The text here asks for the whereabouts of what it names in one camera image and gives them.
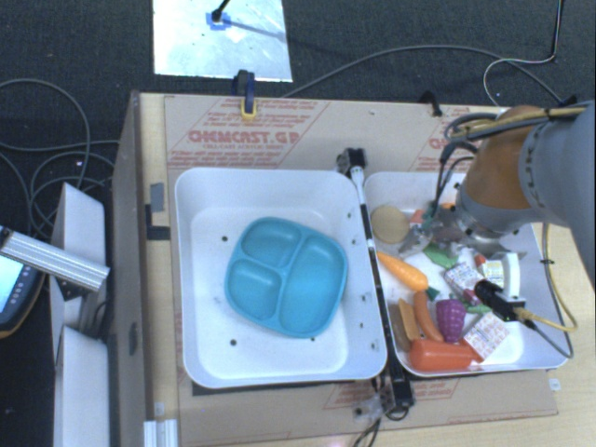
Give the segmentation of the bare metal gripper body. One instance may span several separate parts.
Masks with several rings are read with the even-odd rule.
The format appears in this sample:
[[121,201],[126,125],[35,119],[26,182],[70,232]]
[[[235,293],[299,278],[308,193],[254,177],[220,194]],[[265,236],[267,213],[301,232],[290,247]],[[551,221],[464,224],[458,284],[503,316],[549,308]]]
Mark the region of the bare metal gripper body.
[[503,234],[485,227],[464,212],[437,212],[423,223],[422,234],[444,248],[465,246],[479,253],[508,251],[501,243]]

